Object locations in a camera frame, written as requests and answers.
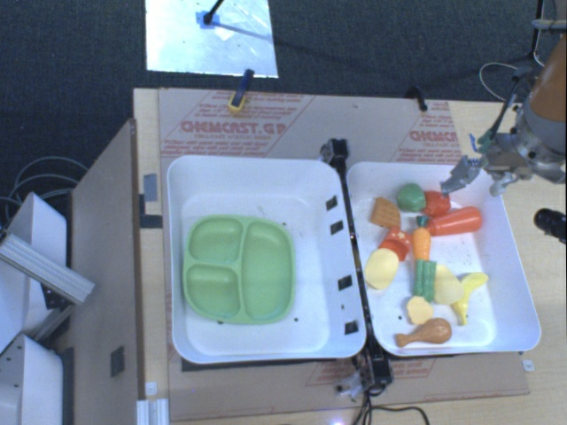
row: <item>green plate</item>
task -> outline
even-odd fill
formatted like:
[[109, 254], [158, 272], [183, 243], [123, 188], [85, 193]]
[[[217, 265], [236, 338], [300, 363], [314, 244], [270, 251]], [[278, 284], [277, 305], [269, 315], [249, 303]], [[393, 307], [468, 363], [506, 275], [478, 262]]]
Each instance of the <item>green plate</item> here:
[[271, 220], [207, 216], [190, 229], [183, 293], [212, 320], [263, 324], [281, 320], [295, 295], [295, 253], [287, 230]]

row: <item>orange carrot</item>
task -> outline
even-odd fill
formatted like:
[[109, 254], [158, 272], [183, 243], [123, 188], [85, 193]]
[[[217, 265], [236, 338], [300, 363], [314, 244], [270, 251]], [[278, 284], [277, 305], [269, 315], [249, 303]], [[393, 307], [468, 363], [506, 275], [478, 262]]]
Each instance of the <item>orange carrot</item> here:
[[414, 259], [429, 260], [429, 252], [431, 250], [431, 233], [425, 227], [427, 218], [419, 216], [417, 218], [417, 228], [412, 235], [412, 249]]
[[482, 215], [478, 208], [465, 206], [432, 218], [427, 224], [427, 229], [432, 236], [445, 236], [477, 231], [481, 226]]

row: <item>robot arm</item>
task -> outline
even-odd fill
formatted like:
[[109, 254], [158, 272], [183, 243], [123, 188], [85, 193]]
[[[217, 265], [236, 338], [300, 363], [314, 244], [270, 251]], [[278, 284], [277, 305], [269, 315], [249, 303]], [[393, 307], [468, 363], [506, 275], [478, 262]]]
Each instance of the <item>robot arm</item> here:
[[481, 169], [494, 180], [490, 188], [494, 196], [503, 193], [511, 183], [534, 174], [555, 184], [565, 184], [565, 56], [565, 36], [562, 36], [518, 110], [515, 126], [509, 134], [498, 133], [505, 111], [516, 99], [517, 84], [530, 80], [526, 73], [515, 77], [516, 84], [501, 114], [478, 139], [481, 157], [463, 156], [449, 179], [441, 183], [444, 194], [464, 188]]

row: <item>toy food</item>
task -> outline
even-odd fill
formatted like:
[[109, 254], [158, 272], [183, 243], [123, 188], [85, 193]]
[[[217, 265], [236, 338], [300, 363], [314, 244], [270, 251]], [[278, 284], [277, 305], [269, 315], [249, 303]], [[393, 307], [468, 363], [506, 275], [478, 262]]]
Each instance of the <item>toy food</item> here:
[[400, 261], [406, 259], [411, 245], [411, 236], [399, 227], [392, 227], [380, 244], [380, 248], [390, 249], [398, 255]]
[[401, 225], [400, 210], [390, 200], [386, 200], [383, 197], [377, 198], [374, 201], [374, 208], [370, 215], [370, 221], [380, 227], [399, 228]]
[[435, 294], [433, 299], [438, 304], [451, 305], [464, 295], [464, 287], [459, 279], [445, 266], [435, 268]]
[[411, 237], [414, 259], [429, 259], [431, 234], [425, 227], [425, 225], [427, 225], [427, 220], [428, 219], [425, 216], [419, 216], [417, 218], [417, 228]]
[[411, 334], [396, 334], [396, 344], [401, 348], [412, 342], [443, 344], [453, 334], [451, 325], [443, 318], [431, 318]]
[[425, 194], [417, 184], [406, 184], [398, 192], [396, 202], [402, 211], [418, 213], [425, 207]]
[[364, 278], [372, 288], [384, 290], [392, 283], [399, 265], [400, 260], [395, 252], [389, 249], [377, 249], [370, 254], [366, 262]]
[[435, 296], [435, 268], [437, 263], [426, 259], [416, 260], [416, 278], [414, 279], [414, 296], [422, 296], [431, 302]]
[[478, 208], [466, 206], [442, 216], [433, 217], [427, 224], [432, 236], [457, 235], [477, 231], [482, 226], [482, 216]]
[[441, 216], [451, 209], [451, 198], [449, 195], [443, 195], [435, 190], [426, 190], [425, 207], [422, 209], [423, 214], [430, 217]]
[[467, 312], [469, 311], [470, 293], [488, 282], [488, 275], [485, 273], [472, 273], [465, 275], [461, 280], [463, 288], [462, 297], [452, 304], [453, 310], [461, 320], [461, 324], [467, 324]]
[[433, 307], [421, 296], [413, 296], [409, 299], [406, 310], [412, 324], [424, 324], [433, 318]]

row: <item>dark carpet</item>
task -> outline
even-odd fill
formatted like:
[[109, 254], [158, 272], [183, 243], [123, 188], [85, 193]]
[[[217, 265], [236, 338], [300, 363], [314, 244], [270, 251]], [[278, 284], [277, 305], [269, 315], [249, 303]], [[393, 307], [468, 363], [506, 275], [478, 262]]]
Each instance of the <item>dark carpet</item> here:
[[[533, 64], [537, 0], [268, 2], [279, 79], [255, 90], [403, 97], [417, 85], [431, 99], [494, 100], [484, 63]], [[144, 17], [144, 0], [0, 0], [0, 196], [42, 156], [91, 165], [132, 116], [134, 88], [236, 86], [148, 72]], [[487, 81], [505, 93], [510, 77]]]

